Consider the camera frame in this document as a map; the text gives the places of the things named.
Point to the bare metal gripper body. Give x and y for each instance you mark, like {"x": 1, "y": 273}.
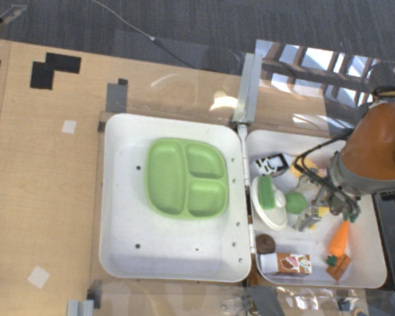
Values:
{"x": 339, "y": 204}

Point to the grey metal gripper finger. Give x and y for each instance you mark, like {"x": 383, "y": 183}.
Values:
{"x": 306, "y": 220}
{"x": 306, "y": 187}

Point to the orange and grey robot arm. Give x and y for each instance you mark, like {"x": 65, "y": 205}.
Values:
{"x": 376, "y": 143}

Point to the yellow cube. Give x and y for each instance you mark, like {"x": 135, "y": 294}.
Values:
{"x": 323, "y": 212}

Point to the green ball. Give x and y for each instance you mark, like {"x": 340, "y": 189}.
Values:
{"x": 295, "y": 202}

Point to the white plastic tray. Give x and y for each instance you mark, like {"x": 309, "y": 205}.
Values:
{"x": 301, "y": 238}
{"x": 161, "y": 247}

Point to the yellow banana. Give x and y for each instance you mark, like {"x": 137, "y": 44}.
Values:
{"x": 308, "y": 163}

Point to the white round plate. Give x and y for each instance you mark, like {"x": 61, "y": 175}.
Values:
{"x": 271, "y": 218}

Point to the orange carrot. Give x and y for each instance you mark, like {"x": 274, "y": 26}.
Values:
{"x": 339, "y": 240}

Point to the black and white cow-print carton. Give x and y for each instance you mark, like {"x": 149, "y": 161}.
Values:
{"x": 270, "y": 164}

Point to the white and brown milk carton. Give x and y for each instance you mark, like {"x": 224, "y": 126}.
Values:
{"x": 291, "y": 264}

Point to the brown doughnut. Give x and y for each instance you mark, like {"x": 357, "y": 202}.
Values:
{"x": 265, "y": 243}

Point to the brown waffle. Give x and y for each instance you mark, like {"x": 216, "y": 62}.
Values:
{"x": 341, "y": 266}

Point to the green divided plate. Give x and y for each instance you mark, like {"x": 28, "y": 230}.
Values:
{"x": 164, "y": 178}

